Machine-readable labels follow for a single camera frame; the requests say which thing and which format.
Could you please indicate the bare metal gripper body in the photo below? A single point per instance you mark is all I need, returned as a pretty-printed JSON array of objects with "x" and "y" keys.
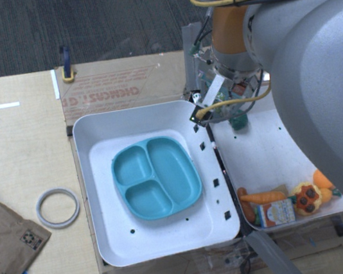
[{"x": 237, "y": 89}]

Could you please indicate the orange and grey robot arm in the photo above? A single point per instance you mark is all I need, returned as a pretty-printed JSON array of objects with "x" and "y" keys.
[{"x": 318, "y": 82}]

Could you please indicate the green broccoli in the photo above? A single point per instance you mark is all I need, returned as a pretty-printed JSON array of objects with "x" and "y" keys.
[{"x": 239, "y": 122}]

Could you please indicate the white plastic tray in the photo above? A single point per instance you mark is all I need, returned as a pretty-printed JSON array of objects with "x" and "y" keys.
[
  {"x": 259, "y": 157},
  {"x": 162, "y": 238}
]

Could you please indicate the thin black and white rod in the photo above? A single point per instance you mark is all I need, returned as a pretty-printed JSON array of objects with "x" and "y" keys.
[{"x": 222, "y": 163}]

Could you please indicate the blue divided plate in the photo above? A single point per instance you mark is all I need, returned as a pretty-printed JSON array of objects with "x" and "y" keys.
[{"x": 170, "y": 166}]

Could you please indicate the orange carrot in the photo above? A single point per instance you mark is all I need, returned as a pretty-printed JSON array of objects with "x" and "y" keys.
[{"x": 263, "y": 197}]

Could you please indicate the brown cardboard board red print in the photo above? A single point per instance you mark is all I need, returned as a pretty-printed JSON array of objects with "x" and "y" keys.
[{"x": 123, "y": 82}]

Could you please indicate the orange round fruit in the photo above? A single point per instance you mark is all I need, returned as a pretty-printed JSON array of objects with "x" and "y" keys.
[{"x": 320, "y": 179}]

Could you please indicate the red-brown sausage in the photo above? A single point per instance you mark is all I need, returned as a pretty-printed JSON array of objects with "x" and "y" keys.
[{"x": 248, "y": 213}]

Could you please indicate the orange and white carton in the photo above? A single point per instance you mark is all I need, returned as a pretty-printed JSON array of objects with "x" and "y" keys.
[{"x": 277, "y": 213}]

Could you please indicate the yellow-orange toy with green stem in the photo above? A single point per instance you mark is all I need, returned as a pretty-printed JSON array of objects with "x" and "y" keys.
[{"x": 326, "y": 194}]

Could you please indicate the brown paper bag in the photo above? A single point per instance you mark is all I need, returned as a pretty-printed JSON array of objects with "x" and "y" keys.
[{"x": 3, "y": 239}]

